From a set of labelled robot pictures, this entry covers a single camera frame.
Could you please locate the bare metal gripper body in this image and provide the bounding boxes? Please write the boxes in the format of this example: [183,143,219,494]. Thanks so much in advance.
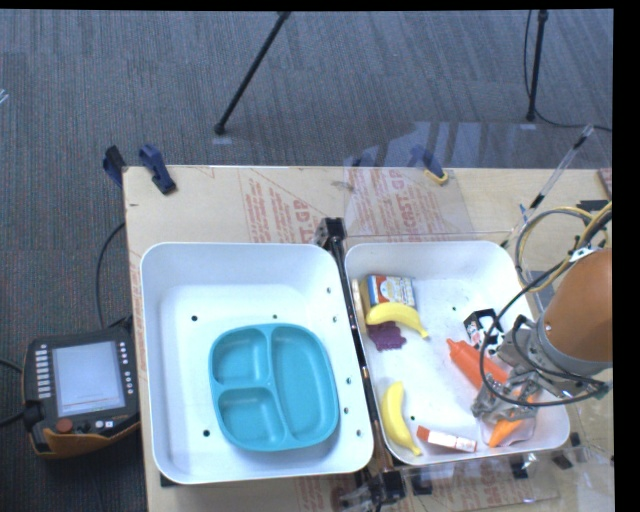
[492,327,549,404]

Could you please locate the orange carrot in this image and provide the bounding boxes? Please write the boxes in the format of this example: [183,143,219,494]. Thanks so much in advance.
[487,385,536,448]

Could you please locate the orange bottle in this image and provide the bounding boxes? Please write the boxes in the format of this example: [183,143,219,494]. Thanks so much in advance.
[445,337,509,392]

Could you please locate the orange and white packet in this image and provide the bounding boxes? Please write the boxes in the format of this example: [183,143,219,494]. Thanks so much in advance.
[415,424,479,454]

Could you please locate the yellow banana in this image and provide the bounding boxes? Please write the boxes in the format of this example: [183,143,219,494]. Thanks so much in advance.
[380,380,423,457]
[364,301,430,340]

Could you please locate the white plastic tray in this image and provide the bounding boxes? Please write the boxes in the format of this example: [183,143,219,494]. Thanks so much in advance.
[139,241,376,486]
[343,240,572,467]

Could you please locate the purple grapes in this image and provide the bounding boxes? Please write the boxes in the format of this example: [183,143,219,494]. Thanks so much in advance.
[368,321,408,353]

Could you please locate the colourful printed carton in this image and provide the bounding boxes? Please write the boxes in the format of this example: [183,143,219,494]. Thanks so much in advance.
[365,273,418,309]

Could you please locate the blue divided plate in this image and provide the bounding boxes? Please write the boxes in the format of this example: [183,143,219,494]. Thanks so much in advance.
[207,322,342,453]

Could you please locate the black tripod leg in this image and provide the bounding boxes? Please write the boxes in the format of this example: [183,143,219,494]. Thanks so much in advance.
[524,10,550,123]
[213,10,292,136]

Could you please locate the pale board with red print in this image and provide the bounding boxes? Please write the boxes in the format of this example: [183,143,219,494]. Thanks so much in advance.
[122,164,614,512]

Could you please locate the black block with thin wires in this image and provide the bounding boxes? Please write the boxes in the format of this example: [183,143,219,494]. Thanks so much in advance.
[313,216,348,249]
[357,468,407,505]

